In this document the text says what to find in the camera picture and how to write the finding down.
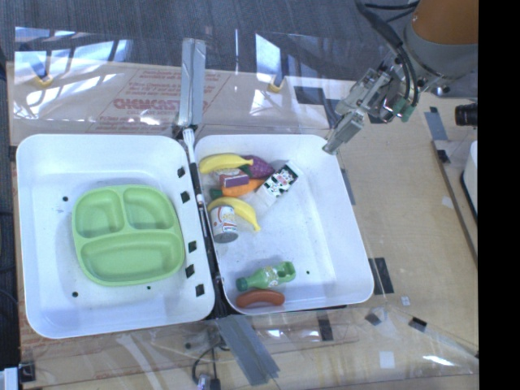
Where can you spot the orange carrot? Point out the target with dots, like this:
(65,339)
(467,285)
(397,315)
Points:
(243,188)

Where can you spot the purple grapes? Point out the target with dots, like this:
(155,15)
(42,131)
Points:
(262,168)

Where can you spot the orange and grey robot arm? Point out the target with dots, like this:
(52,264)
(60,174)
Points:
(447,18)

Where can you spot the white carton with cow print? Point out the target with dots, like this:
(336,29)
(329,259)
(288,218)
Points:
(280,183)

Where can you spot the green bottle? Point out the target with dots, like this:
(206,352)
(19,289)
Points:
(266,276)

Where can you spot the yellow banana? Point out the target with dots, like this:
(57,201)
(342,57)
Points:
(243,210)
(221,163)

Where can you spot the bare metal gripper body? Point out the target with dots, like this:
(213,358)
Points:
(375,92)

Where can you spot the brown cardboard board, red print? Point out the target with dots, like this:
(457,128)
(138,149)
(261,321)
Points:
(101,96)

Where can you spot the purple and red small box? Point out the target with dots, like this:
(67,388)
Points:
(233,180)

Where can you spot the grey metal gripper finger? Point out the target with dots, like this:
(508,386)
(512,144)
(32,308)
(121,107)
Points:
(345,130)

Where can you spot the white can with printed label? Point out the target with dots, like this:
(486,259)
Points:
(224,224)

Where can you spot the white plastic tray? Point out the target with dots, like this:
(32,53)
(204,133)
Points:
(44,226)
(308,226)

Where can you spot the green divided plate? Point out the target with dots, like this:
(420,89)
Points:
(128,244)

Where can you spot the brown sausage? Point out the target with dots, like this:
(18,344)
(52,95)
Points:
(260,299)

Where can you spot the black cylinder on white bracket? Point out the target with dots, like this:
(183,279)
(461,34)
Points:
(466,114)

